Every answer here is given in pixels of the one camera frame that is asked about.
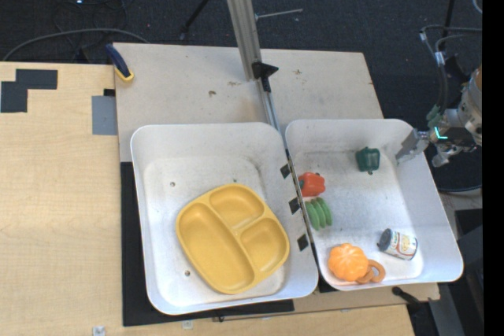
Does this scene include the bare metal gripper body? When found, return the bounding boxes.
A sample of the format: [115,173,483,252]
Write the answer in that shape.
[430,105,484,155]

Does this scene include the green bell pepper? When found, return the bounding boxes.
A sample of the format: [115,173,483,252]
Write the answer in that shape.
[354,146,382,175]

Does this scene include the white plastic tray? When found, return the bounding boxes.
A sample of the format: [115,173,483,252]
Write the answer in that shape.
[129,121,320,316]
[283,117,465,293]

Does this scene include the small white printed can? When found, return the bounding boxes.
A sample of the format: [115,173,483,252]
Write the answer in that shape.
[376,227,419,261]

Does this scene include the red bell pepper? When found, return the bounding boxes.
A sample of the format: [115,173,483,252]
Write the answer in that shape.
[297,172,328,198]

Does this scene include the green pea pods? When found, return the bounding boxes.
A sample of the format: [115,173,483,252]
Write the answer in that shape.
[304,197,334,232]

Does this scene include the orange pumpkin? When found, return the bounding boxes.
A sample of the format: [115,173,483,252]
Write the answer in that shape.
[327,242,370,283]

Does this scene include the yellow divided plate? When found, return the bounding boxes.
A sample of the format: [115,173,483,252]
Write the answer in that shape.
[175,183,291,296]

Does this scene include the pale flat board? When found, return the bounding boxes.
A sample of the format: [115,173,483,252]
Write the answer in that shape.
[113,42,441,324]

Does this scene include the orange pretzel ring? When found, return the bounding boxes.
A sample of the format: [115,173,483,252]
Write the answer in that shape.
[355,259,387,286]

